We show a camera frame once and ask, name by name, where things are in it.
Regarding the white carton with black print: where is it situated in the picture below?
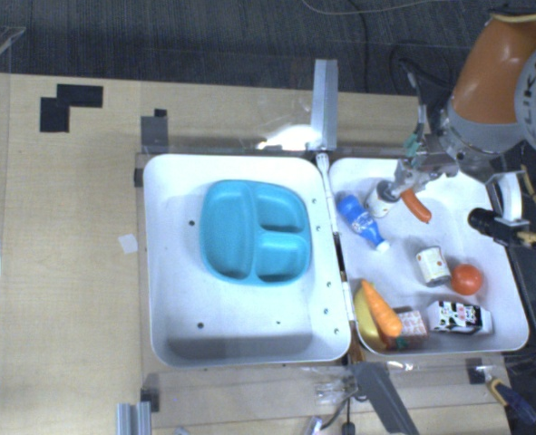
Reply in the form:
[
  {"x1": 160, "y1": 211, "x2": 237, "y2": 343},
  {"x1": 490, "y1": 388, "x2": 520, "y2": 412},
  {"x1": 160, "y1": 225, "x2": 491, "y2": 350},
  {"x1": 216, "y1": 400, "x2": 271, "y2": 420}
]
[{"x1": 425, "y1": 300, "x2": 494, "y2": 335}]

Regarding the blue divided plate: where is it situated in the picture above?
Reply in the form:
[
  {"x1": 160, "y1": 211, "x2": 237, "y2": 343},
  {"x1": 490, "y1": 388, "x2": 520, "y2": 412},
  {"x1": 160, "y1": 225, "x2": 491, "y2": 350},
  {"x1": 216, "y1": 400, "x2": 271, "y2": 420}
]
[{"x1": 199, "y1": 179, "x2": 314, "y2": 287}]

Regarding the white plastic tray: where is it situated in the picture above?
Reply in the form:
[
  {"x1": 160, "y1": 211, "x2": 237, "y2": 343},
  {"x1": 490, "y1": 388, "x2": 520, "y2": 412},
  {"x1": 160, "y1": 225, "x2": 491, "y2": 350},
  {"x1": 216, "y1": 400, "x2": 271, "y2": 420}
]
[
  {"x1": 328, "y1": 156, "x2": 531, "y2": 357},
  {"x1": 141, "y1": 152, "x2": 353, "y2": 370}
]

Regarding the white can with orange print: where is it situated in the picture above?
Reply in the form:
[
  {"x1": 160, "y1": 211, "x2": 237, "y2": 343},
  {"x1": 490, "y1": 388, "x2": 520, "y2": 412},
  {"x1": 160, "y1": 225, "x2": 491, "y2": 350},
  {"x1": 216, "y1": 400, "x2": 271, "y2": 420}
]
[{"x1": 414, "y1": 246, "x2": 453, "y2": 287}]

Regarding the orange toy carrot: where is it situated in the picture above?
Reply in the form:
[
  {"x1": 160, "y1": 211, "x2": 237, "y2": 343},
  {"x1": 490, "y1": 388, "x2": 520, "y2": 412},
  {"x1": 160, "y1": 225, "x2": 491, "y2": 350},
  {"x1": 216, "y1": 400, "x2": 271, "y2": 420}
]
[{"x1": 360, "y1": 279, "x2": 410, "y2": 351}]

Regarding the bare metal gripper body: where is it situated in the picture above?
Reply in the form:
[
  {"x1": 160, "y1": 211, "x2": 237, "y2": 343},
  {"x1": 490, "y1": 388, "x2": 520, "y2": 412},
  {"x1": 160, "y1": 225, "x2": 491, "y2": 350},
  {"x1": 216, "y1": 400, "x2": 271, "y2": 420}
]
[{"x1": 394, "y1": 128, "x2": 463, "y2": 190}]

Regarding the orange toy sausage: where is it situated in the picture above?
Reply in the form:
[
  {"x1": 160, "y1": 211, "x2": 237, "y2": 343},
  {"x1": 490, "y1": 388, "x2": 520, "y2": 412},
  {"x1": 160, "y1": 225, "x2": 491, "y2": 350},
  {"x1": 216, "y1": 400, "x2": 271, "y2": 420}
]
[{"x1": 399, "y1": 188, "x2": 433, "y2": 225}]

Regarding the blue plastic bottle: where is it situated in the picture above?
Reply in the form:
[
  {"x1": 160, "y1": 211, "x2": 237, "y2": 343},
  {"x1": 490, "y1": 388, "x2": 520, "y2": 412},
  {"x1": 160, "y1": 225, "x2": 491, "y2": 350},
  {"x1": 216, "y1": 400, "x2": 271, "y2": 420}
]
[{"x1": 336, "y1": 191, "x2": 392, "y2": 254}]

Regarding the orange toy tomato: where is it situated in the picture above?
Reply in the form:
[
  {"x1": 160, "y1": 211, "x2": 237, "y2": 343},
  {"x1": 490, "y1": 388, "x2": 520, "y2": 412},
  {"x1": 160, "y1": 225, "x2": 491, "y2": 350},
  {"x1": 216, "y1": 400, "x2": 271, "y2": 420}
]
[{"x1": 450, "y1": 263, "x2": 484, "y2": 296}]

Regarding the small white cup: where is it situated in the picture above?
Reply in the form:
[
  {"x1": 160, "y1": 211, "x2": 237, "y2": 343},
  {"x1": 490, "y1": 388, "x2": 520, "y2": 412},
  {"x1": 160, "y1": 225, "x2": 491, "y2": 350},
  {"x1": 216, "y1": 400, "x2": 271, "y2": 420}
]
[{"x1": 363, "y1": 181, "x2": 398, "y2": 219}]

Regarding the thin black and white rod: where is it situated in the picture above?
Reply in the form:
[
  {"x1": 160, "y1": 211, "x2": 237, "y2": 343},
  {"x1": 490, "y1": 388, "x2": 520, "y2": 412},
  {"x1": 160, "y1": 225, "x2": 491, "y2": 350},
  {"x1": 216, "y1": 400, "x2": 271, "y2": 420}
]
[{"x1": 315, "y1": 152, "x2": 357, "y2": 324}]

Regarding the black cylinder on white bracket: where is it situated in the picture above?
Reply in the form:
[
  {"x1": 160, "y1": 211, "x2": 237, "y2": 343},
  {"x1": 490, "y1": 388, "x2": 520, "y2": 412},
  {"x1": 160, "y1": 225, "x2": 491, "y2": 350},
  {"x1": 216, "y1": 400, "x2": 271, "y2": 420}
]
[{"x1": 467, "y1": 169, "x2": 531, "y2": 248}]

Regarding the pink patterned carton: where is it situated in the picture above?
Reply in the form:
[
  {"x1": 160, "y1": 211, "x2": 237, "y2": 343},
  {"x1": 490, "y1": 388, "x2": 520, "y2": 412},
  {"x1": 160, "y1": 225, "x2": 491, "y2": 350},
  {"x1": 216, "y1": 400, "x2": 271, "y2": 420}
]
[{"x1": 390, "y1": 308, "x2": 429, "y2": 349}]

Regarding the yellow banana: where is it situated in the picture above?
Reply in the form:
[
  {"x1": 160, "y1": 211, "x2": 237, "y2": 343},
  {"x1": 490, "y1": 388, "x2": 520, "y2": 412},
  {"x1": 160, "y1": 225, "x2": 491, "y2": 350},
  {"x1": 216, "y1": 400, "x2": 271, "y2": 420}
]
[{"x1": 352, "y1": 285, "x2": 389, "y2": 353}]

